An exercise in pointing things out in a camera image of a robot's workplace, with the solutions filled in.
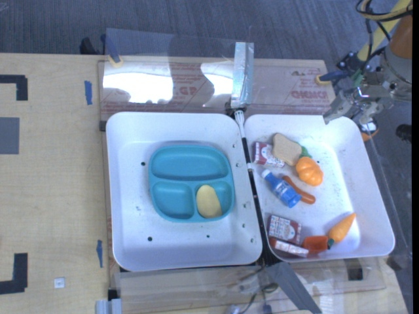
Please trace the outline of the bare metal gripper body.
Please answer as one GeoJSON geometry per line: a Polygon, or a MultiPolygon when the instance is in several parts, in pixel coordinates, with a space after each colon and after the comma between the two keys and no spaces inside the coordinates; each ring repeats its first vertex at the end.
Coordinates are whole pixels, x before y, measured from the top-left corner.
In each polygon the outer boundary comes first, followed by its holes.
{"type": "Polygon", "coordinates": [[[365,73],[357,86],[340,95],[338,114],[358,124],[373,121],[376,114],[397,101],[412,100],[412,73],[379,71],[365,73]]]}

